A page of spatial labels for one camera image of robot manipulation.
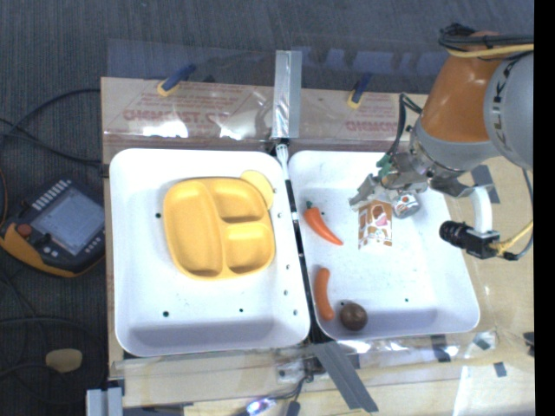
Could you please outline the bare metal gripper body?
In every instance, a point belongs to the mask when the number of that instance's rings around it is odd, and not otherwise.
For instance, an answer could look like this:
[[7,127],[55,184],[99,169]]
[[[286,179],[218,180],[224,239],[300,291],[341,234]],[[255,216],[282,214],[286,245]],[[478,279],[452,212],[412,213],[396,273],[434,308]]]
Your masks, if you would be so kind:
[[386,153],[377,163],[380,185],[390,191],[424,192],[434,175],[434,162],[414,151]]

